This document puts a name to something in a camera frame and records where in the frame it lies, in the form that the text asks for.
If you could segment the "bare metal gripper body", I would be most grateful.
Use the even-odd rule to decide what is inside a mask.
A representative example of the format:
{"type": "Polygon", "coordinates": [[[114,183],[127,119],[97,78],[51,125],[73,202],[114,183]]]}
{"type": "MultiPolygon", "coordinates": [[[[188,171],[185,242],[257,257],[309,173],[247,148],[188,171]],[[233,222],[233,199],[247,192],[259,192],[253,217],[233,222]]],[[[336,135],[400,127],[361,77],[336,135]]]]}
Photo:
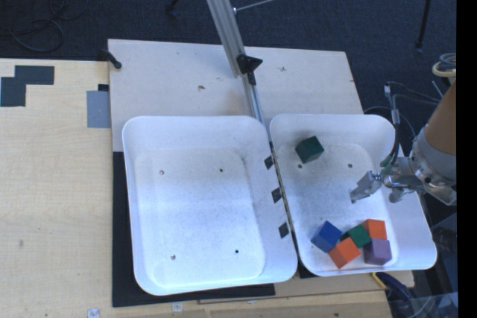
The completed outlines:
{"type": "Polygon", "coordinates": [[[411,156],[400,157],[383,175],[383,185],[389,188],[409,188],[418,194],[429,194],[447,206],[457,205],[456,160],[454,156],[437,160],[411,156]]]}

